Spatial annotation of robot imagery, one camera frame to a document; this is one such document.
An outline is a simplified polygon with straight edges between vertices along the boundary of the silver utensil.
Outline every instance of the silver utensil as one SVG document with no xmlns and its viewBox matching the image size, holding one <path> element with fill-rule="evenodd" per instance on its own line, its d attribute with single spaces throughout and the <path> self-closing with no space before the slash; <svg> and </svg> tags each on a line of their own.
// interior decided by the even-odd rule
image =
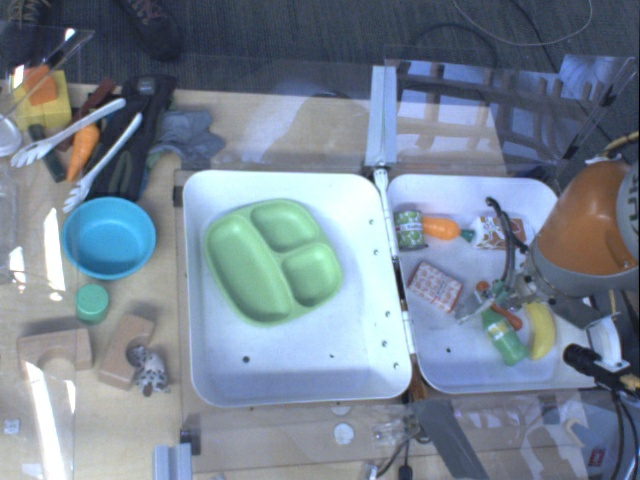
<svg viewBox="0 0 640 480">
<path fill-rule="evenodd" d="M 15 155 L 13 155 L 13 157 L 11 158 L 11 165 L 13 167 L 22 167 L 24 165 L 32 164 L 36 160 L 39 160 L 40 158 L 45 156 L 49 151 L 55 148 L 67 137 L 73 135 L 88 124 L 95 123 L 96 121 L 102 119 L 104 116 L 107 116 L 115 112 L 116 110 L 120 110 L 126 105 L 126 103 L 127 102 L 124 98 L 113 100 L 112 102 L 107 103 L 106 105 L 95 110 L 94 112 L 91 112 L 91 114 L 89 114 L 88 116 L 85 116 L 82 119 L 76 121 L 61 132 L 56 133 L 55 135 L 52 135 L 51 137 L 48 137 L 41 141 L 24 146 Z"/>
<path fill-rule="evenodd" d="M 89 190 L 91 189 L 91 185 L 94 180 L 100 174 L 102 169 L 111 161 L 111 159 L 116 155 L 118 151 L 125 145 L 125 143 L 131 138 L 131 136 L 135 133 L 135 131 L 142 123 L 142 114 L 137 113 L 134 118 L 127 126 L 127 129 L 123 132 L 120 138 L 115 142 L 113 146 L 105 153 L 105 155 L 100 159 L 100 161 L 91 169 L 85 176 L 80 179 L 76 183 L 76 186 L 71 189 L 69 192 L 69 197 L 64 202 L 64 208 L 62 209 L 64 213 L 69 213 L 76 206 L 78 206 L 82 201 L 85 200 L 87 195 L 89 194 Z"/>
</svg>

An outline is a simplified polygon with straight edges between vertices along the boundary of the toy banana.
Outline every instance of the toy banana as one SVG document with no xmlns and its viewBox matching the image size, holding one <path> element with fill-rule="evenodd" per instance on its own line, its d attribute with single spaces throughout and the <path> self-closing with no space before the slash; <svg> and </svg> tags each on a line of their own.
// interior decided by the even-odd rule
<svg viewBox="0 0 640 480">
<path fill-rule="evenodd" d="M 542 302 L 529 302 L 524 305 L 529 314 L 533 339 L 529 357 L 534 361 L 546 356 L 556 341 L 556 325 L 551 311 Z"/>
</svg>

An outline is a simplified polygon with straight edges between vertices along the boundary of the wooden arch block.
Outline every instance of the wooden arch block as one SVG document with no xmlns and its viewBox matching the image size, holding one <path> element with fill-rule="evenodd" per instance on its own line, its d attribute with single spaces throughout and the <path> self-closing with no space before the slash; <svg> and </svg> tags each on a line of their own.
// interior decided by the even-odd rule
<svg viewBox="0 0 640 480">
<path fill-rule="evenodd" d="M 91 341 L 87 329 L 36 334 L 18 338 L 18 361 L 22 374 L 27 374 L 27 364 L 42 368 L 50 359 L 63 358 L 76 370 L 88 370 L 93 364 Z"/>
<path fill-rule="evenodd" d="M 127 351 L 133 347 L 149 345 L 155 324 L 135 315 L 124 315 L 111 338 L 109 349 L 98 370 L 98 379 L 105 384 L 130 389 L 136 373 L 127 359 Z"/>
</svg>

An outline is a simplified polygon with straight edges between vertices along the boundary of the soup can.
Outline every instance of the soup can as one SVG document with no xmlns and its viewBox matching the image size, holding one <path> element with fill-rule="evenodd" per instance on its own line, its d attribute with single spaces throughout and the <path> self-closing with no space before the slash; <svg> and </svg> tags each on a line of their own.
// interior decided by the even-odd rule
<svg viewBox="0 0 640 480">
<path fill-rule="evenodd" d="M 420 249 L 426 246 L 422 233 L 422 212 L 418 210 L 395 212 L 393 224 L 400 250 Z"/>
</svg>

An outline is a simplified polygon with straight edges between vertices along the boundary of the green tray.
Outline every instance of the green tray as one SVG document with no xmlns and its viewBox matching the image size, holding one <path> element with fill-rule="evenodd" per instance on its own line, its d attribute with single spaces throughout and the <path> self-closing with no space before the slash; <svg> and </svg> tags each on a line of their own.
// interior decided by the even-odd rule
<svg viewBox="0 0 640 480">
<path fill-rule="evenodd" d="M 275 325 L 331 299 L 342 269 L 322 229 L 299 203 L 274 199 L 211 223 L 204 254 L 218 287 L 246 321 Z"/>
</svg>

